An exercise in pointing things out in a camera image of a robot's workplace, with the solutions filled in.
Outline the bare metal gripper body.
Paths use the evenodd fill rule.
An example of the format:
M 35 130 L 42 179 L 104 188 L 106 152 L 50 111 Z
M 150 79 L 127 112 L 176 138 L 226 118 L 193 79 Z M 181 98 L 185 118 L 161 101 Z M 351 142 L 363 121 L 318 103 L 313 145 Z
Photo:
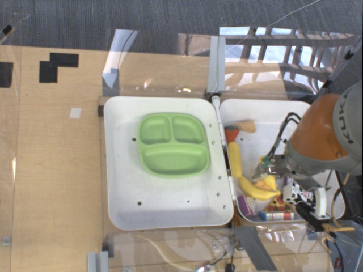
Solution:
M 275 166 L 277 174 L 275 176 L 281 177 L 285 175 L 295 175 L 296 165 L 295 162 L 287 155 L 274 155 L 270 166 Z

